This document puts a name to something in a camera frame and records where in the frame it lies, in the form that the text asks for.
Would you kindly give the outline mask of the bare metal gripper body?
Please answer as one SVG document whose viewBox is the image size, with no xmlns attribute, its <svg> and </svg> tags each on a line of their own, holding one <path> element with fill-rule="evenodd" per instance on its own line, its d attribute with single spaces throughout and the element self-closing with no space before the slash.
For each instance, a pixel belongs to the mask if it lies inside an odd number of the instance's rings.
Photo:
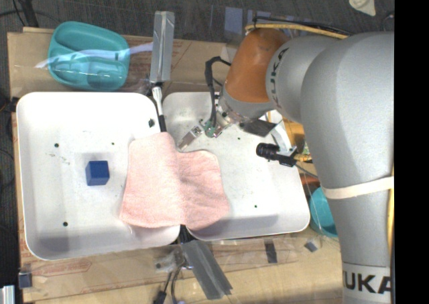
<svg viewBox="0 0 429 304">
<path fill-rule="evenodd" d="M 223 109 L 219 103 L 215 103 L 209 118 L 200 120 L 200 127 L 208 138 L 217 138 L 225 129 L 239 124 L 242 119 L 238 113 Z"/>
</svg>

